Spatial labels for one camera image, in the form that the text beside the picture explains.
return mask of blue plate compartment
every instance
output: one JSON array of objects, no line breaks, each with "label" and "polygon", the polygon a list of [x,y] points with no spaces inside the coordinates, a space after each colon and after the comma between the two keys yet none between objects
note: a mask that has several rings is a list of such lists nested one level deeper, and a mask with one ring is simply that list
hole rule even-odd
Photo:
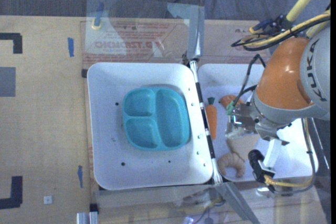
[{"label": "blue plate compartment", "polygon": [[185,101],[172,89],[134,89],[124,97],[122,113],[128,141],[141,150],[174,150],[190,138]]}]

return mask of orange carrot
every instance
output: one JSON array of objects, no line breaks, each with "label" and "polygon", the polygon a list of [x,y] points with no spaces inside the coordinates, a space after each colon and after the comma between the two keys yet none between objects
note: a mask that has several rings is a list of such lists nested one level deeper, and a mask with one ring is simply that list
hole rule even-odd
[{"label": "orange carrot", "polygon": [[217,109],[214,106],[215,98],[208,98],[208,106],[205,108],[206,117],[208,119],[209,129],[212,139],[216,138],[217,131]]}]

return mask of yellow cable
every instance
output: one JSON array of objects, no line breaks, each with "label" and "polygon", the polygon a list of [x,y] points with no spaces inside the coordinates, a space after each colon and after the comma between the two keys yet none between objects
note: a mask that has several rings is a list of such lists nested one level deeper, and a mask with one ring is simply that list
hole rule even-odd
[{"label": "yellow cable", "polygon": [[[268,38],[268,39],[265,39],[265,40],[262,40],[262,41],[256,41],[256,42],[251,42],[251,43],[248,43],[248,44],[244,44],[244,46],[262,46],[262,45],[265,45],[265,44],[268,44],[270,42],[273,42],[273,41],[276,41],[276,40],[279,40],[280,38],[282,37],[285,37],[286,35],[290,34],[291,32],[294,32],[298,29],[300,29],[301,27],[309,24],[309,23],[312,23],[312,22],[315,22],[317,20],[320,20],[320,19],[324,19],[324,18],[327,18],[331,16],[331,11],[328,10],[326,11],[325,13],[323,14],[320,14],[314,18],[311,18],[309,20],[306,20],[305,22],[303,23],[300,23],[294,27],[292,27],[291,29],[289,30],[286,30],[285,32],[282,32],[280,33],[279,35],[275,36],[275,37],[271,37],[271,38]],[[250,38],[254,38],[254,37],[257,37],[258,35],[251,35],[251,36],[248,36],[248,37],[245,37],[243,38],[242,40],[247,40],[247,39],[250,39]]]},{"label": "yellow cable", "polygon": [[258,30],[254,30],[253,29],[253,26],[251,26],[249,29],[248,29],[248,31],[251,33],[251,34],[257,34],[257,33],[261,33],[261,32],[263,32],[262,31],[263,29],[262,28],[260,28],[260,29],[258,29]]},{"label": "yellow cable", "polygon": [[[308,143],[307,145],[307,150],[311,152],[311,143],[310,143],[310,135],[309,135],[309,130],[308,130],[308,120],[307,118],[303,119],[304,122],[304,133],[306,134],[306,141]],[[264,175],[265,178],[265,184],[267,185],[273,185],[273,186],[282,186],[282,187],[307,187],[309,186],[312,181],[313,181],[313,176],[310,177],[310,179],[307,182],[304,183],[288,183],[288,182],[279,182],[275,181],[273,178],[271,178],[268,175]]]},{"label": "yellow cable", "polygon": [[315,36],[318,32],[320,32],[326,25],[328,24],[327,22],[322,22],[320,24],[314,25],[312,27],[310,27],[307,31],[306,31],[306,36],[308,38],[312,38],[313,36]]},{"label": "yellow cable", "polygon": [[274,186],[282,186],[282,187],[307,187],[312,182],[312,177],[307,182],[301,183],[301,184],[275,181],[268,175],[264,175],[264,178],[265,178],[265,184],[274,185]]}]

